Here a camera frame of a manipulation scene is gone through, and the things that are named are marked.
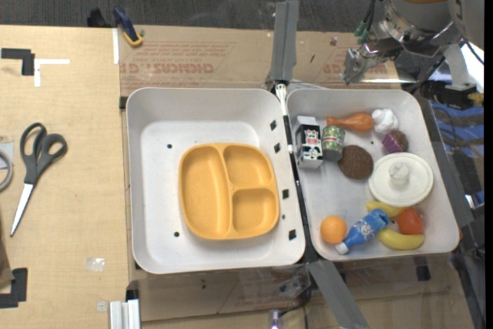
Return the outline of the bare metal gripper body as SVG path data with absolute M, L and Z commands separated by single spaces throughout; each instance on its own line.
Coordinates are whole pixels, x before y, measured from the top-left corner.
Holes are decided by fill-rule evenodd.
M 411 24 L 402 17 L 388 17 L 382 21 L 367 21 L 368 36 L 364 43 L 378 45 L 386 52 L 387 59 L 402 52 L 431 58 L 440 52 L 439 37 L 444 29 L 429 30 Z

